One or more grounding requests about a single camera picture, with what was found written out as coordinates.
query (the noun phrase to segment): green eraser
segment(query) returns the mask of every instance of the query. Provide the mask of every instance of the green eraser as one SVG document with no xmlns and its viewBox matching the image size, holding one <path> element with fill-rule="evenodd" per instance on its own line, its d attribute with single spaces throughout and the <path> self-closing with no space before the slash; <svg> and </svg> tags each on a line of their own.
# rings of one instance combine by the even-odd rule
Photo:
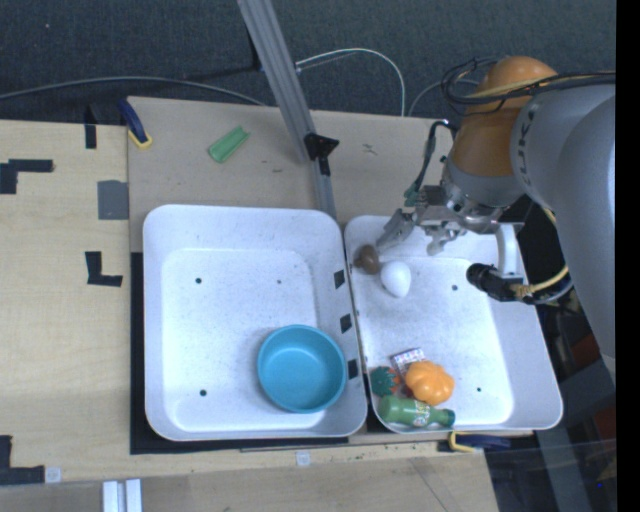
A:
<svg viewBox="0 0 640 512">
<path fill-rule="evenodd" d="M 238 126 L 214 142 L 209 148 L 209 154 L 216 162 L 224 162 L 242 143 L 249 138 L 249 134 Z"/>
</svg>

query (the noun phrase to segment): black mat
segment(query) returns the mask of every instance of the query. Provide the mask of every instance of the black mat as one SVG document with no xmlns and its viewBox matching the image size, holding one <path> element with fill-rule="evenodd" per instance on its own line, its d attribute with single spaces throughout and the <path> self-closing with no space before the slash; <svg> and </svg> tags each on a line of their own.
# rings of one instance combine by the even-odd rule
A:
<svg viewBox="0 0 640 512">
<path fill-rule="evenodd" d="M 171 441 L 149 425 L 144 409 L 144 295 L 142 253 L 131 254 L 131 439 L 130 453 L 188 453 L 240 448 L 346 444 L 348 438 L 233 439 Z"/>
</svg>

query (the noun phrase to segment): green bottle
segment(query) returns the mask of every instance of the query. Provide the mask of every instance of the green bottle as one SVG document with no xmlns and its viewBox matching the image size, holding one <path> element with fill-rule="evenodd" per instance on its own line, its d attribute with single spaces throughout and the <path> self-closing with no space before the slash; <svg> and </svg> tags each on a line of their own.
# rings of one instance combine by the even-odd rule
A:
<svg viewBox="0 0 640 512">
<path fill-rule="evenodd" d="M 383 396 L 378 404 L 378 414 L 388 423 L 403 423 L 414 427 L 426 427 L 439 423 L 443 427 L 451 427 L 456 421 L 456 414 L 451 409 L 436 409 L 413 398 Z"/>
</svg>

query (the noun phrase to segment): bottle label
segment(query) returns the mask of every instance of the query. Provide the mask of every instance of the bottle label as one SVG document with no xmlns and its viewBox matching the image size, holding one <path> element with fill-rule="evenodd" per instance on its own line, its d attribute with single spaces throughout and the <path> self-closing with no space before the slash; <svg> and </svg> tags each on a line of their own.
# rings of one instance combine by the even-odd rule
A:
<svg viewBox="0 0 640 512">
<path fill-rule="evenodd" d="M 414 400 L 416 405 L 415 417 L 413 419 L 414 427 L 424 427 L 429 422 L 429 406 L 424 402 Z"/>
</svg>

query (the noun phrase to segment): orange pumpkin toy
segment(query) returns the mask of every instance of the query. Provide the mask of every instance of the orange pumpkin toy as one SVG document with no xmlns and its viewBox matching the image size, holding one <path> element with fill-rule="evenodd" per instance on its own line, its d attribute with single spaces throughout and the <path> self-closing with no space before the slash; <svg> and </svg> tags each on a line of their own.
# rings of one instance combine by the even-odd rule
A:
<svg viewBox="0 0 640 512">
<path fill-rule="evenodd" d="M 404 380 L 415 398 L 432 406 L 448 400 L 455 386 L 453 377 L 431 361 L 412 363 Z"/>
</svg>

